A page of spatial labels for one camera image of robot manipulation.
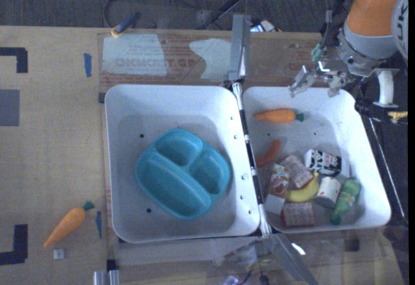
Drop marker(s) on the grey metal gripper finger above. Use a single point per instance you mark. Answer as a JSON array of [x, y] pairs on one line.
[[303, 80], [337, 84]]

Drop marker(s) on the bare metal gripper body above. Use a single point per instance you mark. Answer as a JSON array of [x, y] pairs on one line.
[[351, 66]]

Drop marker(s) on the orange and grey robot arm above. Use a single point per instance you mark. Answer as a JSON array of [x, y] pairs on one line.
[[369, 11]]

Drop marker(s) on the brown cardboard board red print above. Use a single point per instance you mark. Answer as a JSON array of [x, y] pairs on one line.
[[275, 56]]

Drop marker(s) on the orange carrot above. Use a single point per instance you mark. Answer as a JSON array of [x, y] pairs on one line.
[[277, 116], [66, 223]]

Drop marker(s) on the white plastic tray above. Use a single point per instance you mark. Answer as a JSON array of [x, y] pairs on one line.
[[340, 128], [129, 105]]

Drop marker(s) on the black and white milk carton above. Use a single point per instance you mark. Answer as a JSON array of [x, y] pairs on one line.
[[324, 162]]

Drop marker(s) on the red sausage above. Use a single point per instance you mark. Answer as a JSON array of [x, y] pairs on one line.
[[270, 153]]

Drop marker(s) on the white and red carton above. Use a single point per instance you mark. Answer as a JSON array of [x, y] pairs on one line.
[[278, 183]]

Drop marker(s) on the white can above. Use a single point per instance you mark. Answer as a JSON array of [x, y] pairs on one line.
[[329, 191]]

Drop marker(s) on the yellow banana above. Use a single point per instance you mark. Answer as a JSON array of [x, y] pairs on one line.
[[304, 194]]

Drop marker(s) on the green bottle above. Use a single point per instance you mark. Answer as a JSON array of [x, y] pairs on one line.
[[347, 197]]

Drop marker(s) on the blue divided plate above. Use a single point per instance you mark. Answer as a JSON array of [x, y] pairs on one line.
[[175, 176]]

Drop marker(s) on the small grey cube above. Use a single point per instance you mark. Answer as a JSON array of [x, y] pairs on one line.
[[58, 254]]

